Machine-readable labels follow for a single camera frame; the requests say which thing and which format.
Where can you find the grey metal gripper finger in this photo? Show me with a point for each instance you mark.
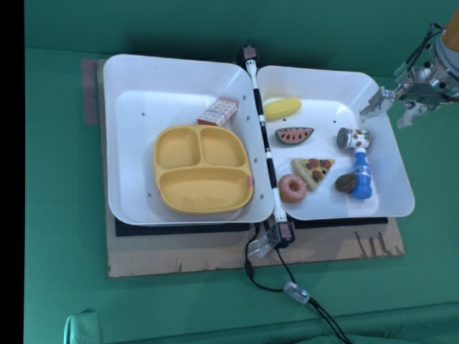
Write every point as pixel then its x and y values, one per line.
pixel 379 102
pixel 412 116

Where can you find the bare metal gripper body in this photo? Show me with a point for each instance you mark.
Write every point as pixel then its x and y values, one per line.
pixel 426 88

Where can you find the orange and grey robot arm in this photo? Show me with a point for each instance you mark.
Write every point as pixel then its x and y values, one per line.
pixel 452 38

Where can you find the white can with red print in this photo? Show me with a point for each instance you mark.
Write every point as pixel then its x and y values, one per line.
pixel 355 138

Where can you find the white plastic tray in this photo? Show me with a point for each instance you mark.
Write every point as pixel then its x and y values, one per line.
pixel 136 163
pixel 387 177

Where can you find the blue bottle with white cap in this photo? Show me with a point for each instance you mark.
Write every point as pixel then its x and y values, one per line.
pixel 362 177

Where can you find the brown round biscuit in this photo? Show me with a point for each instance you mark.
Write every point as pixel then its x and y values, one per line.
pixel 345 183

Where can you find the watermelon slice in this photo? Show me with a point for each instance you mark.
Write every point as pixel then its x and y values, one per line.
pixel 293 136

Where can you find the pizza slice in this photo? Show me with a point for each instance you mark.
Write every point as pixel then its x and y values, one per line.
pixel 313 172

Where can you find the yellow corn cob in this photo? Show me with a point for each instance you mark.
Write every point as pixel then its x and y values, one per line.
pixel 282 108

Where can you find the black and white thin rod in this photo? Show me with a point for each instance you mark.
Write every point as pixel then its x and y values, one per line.
pixel 265 138

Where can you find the pink doughnut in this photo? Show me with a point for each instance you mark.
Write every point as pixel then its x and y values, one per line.
pixel 287 192

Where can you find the orange and white carton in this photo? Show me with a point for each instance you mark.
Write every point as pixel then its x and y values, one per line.
pixel 218 112

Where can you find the yellow divided plate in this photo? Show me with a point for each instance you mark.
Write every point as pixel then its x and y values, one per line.
pixel 201 185

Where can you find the brown cardboard board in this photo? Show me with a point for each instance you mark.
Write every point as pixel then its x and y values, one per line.
pixel 201 249

